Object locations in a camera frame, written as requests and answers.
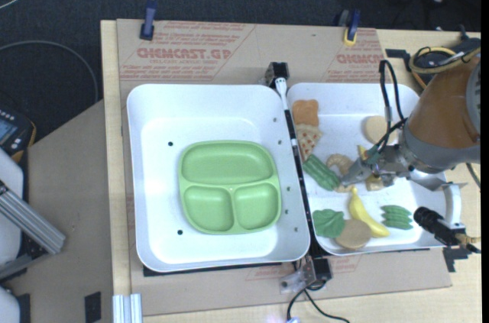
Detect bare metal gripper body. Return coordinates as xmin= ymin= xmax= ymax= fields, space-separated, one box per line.
xmin=376 ymin=145 xmax=416 ymax=186

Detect tan croissant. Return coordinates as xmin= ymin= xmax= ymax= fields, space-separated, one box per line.
xmin=325 ymin=153 xmax=355 ymax=176

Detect white plastic tray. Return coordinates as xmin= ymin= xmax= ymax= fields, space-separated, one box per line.
xmin=125 ymin=83 xmax=312 ymax=273
xmin=285 ymin=82 xmax=452 ymax=257

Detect large green bean pods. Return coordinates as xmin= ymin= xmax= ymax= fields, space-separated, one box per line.
xmin=302 ymin=153 xmax=342 ymax=192

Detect pale round biscuit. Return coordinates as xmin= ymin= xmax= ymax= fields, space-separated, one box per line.
xmin=361 ymin=115 xmax=391 ymax=145

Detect small green bean pods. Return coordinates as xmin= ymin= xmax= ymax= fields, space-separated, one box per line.
xmin=380 ymin=204 xmax=415 ymax=231

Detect yellow banana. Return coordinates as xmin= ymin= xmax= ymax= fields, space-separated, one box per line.
xmin=347 ymin=186 xmax=391 ymax=239

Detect pizza slice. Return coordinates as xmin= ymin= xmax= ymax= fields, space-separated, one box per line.
xmin=296 ymin=123 xmax=323 ymax=163

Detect green lettuce leaf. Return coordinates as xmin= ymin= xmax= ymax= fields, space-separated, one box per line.
xmin=312 ymin=208 xmax=346 ymax=239

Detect brown round biscuit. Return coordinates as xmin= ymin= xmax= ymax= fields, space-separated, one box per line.
xmin=335 ymin=218 xmax=373 ymax=251

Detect thin black and white rod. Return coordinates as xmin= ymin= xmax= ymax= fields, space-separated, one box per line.
xmin=274 ymin=77 xmax=316 ymax=258

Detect orange toast slice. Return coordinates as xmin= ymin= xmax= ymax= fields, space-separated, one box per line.
xmin=291 ymin=99 xmax=320 ymax=128

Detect green divided plate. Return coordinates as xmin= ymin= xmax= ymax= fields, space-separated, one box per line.
xmin=177 ymin=140 xmax=283 ymax=236

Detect brown cardboard board, red print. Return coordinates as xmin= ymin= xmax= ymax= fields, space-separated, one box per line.
xmin=116 ymin=18 xmax=454 ymax=317

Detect black cylinder on white bracket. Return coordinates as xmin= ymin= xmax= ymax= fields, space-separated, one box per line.
xmin=413 ymin=182 xmax=468 ymax=247

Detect black block with thin wires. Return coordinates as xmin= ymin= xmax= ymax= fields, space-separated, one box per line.
xmin=266 ymin=61 xmax=290 ymax=86
xmin=280 ymin=257 xmax=334 ymax=295

